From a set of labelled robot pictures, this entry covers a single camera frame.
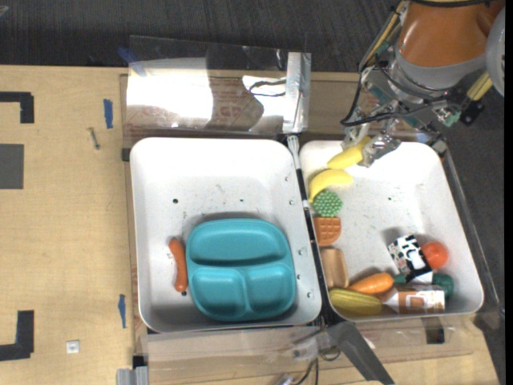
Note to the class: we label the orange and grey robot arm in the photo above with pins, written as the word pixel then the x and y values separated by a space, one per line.
pixel 441 26

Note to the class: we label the small metal screw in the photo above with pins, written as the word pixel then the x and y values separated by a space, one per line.
pixel 94 138

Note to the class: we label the orange fruit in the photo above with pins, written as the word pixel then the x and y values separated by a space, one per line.
pixel 436 254

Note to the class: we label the orange waffle biscuit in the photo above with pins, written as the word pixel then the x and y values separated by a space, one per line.
pixel 326 230

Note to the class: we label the white plastic tray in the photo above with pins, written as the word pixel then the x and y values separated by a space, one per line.
pixel 216 175
pixel 397 191

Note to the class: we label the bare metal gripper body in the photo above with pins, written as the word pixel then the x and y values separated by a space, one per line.
pixel 417 108

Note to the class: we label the dark green round object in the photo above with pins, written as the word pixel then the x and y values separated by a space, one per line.
pixel 444 284

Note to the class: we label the black and white carton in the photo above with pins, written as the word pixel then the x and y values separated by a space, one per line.
pixel 409 257

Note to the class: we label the tan bread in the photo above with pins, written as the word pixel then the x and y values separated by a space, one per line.
pixel 334 267

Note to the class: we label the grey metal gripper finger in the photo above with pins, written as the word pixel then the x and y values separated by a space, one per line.
pixel 354 136
pixel 380 147

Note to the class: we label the orange sausage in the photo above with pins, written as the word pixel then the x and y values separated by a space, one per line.
pixel 178 263

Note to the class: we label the yellow banana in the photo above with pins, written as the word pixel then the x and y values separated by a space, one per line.
pixel 328 179
pixel 345 159

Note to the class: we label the brown and white bottle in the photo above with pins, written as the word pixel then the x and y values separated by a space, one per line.
pixel 417 301

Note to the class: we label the teal divided plate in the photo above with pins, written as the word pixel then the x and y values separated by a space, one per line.
pixel 240 269

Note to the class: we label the yellow corn cob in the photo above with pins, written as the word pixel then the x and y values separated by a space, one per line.
pixel 354 302

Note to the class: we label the small white square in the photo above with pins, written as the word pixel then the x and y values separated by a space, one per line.
pixel 72 346

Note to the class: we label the orange carrot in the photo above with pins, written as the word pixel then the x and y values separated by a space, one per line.
pixel 372 283

